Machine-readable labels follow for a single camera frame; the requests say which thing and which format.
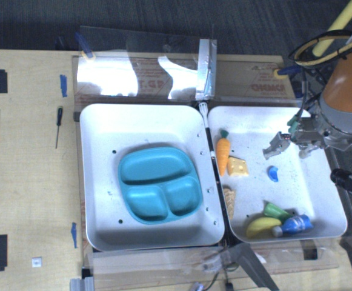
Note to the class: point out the yellow banana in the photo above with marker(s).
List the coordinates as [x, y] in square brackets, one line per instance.
[262, 225]

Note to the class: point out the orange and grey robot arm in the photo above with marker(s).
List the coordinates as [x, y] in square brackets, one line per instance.
[345, 80]

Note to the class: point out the blue bottle white cap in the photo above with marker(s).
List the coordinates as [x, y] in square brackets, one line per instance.
[297, 224]

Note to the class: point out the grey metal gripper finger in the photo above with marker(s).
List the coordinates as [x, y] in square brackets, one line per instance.
[308, 151]
[276, 145]

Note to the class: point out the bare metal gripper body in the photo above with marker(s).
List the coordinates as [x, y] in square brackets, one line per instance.
[312, 133]

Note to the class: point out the white plastic tray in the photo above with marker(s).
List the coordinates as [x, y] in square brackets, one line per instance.
[300, 192]
[103, 168]

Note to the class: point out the blue divided plate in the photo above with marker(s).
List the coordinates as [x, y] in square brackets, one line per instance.
[154, 165]

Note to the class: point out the small white square tag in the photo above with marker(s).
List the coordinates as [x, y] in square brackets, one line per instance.
[36, 262]

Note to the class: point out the green toy pepper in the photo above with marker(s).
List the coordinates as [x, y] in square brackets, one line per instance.
[274, 210]

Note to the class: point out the yellow cheese wedge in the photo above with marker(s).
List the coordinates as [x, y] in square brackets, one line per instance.
[237, 166]

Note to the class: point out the small blue curved piece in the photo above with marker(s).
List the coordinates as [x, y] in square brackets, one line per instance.
[273, 174]

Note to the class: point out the yellow foam tube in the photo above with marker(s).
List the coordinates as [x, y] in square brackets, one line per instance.
[343, 17]

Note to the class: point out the orange carrot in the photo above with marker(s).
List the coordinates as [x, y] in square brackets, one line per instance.
[223, 155]

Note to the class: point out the black cylinder on white bracket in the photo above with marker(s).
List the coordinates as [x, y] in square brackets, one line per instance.
[346, 179]

